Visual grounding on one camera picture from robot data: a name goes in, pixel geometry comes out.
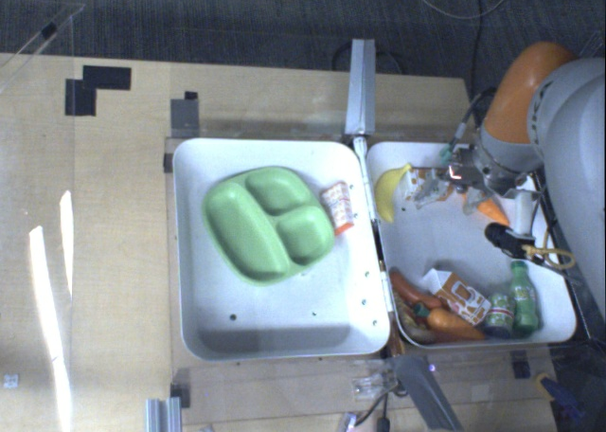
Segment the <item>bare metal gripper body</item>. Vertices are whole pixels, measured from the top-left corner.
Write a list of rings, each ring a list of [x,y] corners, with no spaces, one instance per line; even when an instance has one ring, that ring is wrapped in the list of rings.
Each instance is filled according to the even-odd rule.
[[[448,177],[459,186],[498,195],[506,195],[517,183],[517,173],[500,165],[483,147],[456,149]]]

